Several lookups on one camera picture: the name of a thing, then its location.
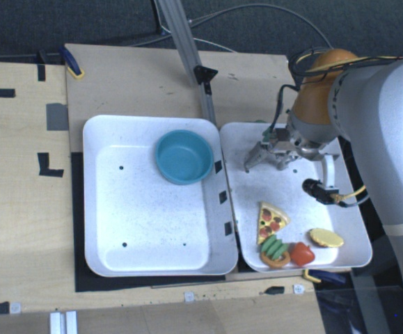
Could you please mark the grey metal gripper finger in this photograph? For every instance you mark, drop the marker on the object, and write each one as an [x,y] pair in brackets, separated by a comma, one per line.
[284,161]
[257,155]

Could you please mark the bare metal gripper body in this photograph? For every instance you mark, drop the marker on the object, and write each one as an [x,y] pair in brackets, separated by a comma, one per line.
[284,143]

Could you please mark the green pea pod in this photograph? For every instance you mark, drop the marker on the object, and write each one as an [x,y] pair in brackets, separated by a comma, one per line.
[274,247]

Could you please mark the black cylinder on white bracket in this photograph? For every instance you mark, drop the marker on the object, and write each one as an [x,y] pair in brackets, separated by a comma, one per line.
[321,190]

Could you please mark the blue bowl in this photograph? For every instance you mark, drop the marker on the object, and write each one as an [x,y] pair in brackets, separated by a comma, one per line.
[183,158]

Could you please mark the yellow round biscuit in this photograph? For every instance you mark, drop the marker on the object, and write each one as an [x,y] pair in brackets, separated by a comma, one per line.
[326,238]

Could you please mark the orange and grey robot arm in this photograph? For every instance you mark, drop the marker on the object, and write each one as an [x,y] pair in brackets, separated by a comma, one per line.
[368,117]

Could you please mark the yellow pizza slice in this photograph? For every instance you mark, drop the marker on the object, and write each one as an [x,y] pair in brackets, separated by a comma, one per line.
[269,221]

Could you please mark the red pepper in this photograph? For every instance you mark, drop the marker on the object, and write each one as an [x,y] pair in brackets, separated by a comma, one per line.
[302,254]

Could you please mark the white plastic tray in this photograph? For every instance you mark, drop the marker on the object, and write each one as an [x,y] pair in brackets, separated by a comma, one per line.
[145,214]
[277,190]

